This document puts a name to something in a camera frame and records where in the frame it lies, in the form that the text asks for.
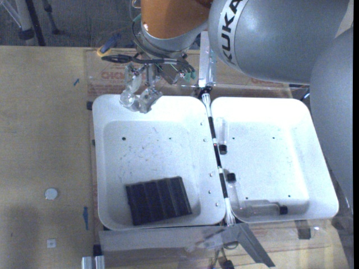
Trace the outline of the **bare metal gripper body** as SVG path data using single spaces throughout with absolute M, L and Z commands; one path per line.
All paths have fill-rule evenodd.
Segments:
M 173 85 L 184 81 L 189 84 L 194 80 L 194 67 L 187 61 L 187 54 L 181 54 L 179 57 L 156 57 L 149 56 L 146 53 L 135 54 L 134 62 L 154 66 L 154 72 Z

